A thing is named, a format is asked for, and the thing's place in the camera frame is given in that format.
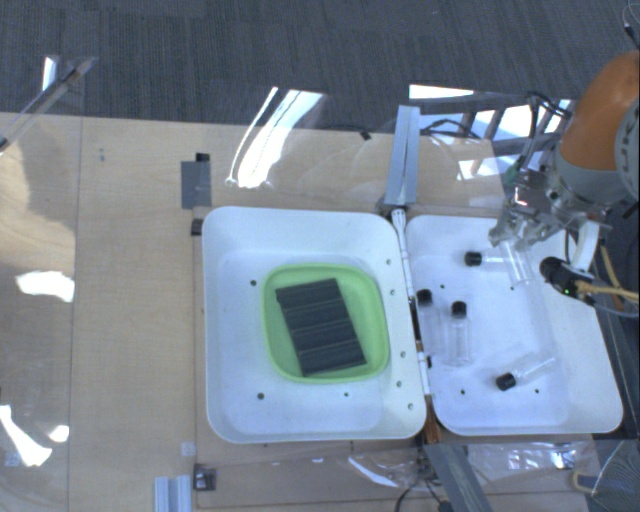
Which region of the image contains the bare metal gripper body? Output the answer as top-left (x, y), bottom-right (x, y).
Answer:
top-left (501, 168), bottom-right (612, 237)

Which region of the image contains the clear bottle with black cap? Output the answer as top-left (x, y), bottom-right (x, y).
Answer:
top-left (495, 352), bottom-right (558, 393)
top-left (463, 250), bottom-right (506, 269)
top-left (415, 288), bottom-right (446, 364)
top-left (447, 300), bottom-right (474, 367)

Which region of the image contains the white plastic tray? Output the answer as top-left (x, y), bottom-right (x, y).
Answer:
top-left (200, 205), bottom-right (429, 445)
top-left (403, 214), bottom-right (625, 437)

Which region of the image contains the thin black and white rod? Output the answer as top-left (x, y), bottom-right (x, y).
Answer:
top-left (391, 208), bottom-right (435, 401)

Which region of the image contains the black ribbed rectangular block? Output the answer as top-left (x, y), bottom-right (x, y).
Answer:
top-left (274, 278), bottom-right (368, 378)

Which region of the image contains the green plate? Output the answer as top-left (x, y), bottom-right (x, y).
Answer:
top-left (259, 263), bottom-right (391, 385)

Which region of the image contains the black cylinder on white bracket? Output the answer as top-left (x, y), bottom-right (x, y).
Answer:
top-left (538, 219), bottom-right (601, 300)

